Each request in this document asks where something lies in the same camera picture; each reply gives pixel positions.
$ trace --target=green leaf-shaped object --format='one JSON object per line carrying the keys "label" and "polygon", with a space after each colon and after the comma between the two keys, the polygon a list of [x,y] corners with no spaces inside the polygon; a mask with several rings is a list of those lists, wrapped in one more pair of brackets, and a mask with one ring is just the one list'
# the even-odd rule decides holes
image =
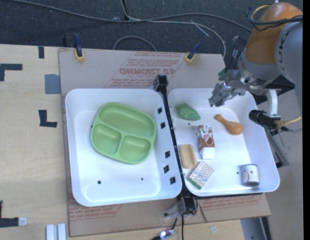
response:
{"label": "green leaf-shaped object", "polygon": [[192,108],[190,105],[188,105],[187,103],[178,105],[176,109],[177,109],[177,115],[180,118],[183,118],[185,120],[190,120],[190,121],[196,121],[196,120],[201,119],[197,111],[194,108]]}

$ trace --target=tin can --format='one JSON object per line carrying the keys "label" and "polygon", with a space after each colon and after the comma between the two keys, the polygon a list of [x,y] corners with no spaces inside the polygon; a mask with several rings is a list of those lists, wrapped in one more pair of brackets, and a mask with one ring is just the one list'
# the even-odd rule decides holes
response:
{"label": "tin can", "polygon": [[256,164],[245,164],[241,168],[243,184],[247,187],[256,187],[260,184],[259,174]]}

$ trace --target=green plate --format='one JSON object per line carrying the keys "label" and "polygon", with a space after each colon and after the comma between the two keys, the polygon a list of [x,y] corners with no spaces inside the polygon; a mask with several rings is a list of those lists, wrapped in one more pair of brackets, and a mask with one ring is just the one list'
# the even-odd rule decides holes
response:
{"label": "green plate", "polygon": [[98,153],[108,158],[139,164],[151,154],[156,132],[156,123],[150,115],[112,102],[98,110],[90,141]]}

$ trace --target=cardboard sheet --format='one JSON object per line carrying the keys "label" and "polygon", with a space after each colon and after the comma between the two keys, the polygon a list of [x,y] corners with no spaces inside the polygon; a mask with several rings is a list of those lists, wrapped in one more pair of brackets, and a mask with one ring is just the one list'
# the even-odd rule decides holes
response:
{"label": "cardboard sheet", "polygon": [[[85,207],[72,194],[66,94],[77,88],[151,88],[156,75],[167,75],[167,92],[175,88],[213,88],[224,67],[219,54],[197,54],[188,63],[184,53],[85,49],[84,60],[76,60],[73,48],[59,49],[61,103],[68,192],[70,235],[83,236],[150,228],[170,228],[173,220],[163,219],[163,210],[176,200],[156,200],[96,207]],[[196,215],[186,224],[226,221],[270,215],[264,194],[214,197],[198,201]]]}

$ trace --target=orange spoon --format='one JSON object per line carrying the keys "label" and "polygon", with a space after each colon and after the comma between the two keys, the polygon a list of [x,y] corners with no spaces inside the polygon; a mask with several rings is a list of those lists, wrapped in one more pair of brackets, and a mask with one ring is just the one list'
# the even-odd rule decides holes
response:
{"label": "orange spoon", "polygon": [[220,114],[214,117],[217,121],[221,122],[227,130],[233,135],[239,135],[243,132],[243,126],[239,122],[228,121],[223,118]]}

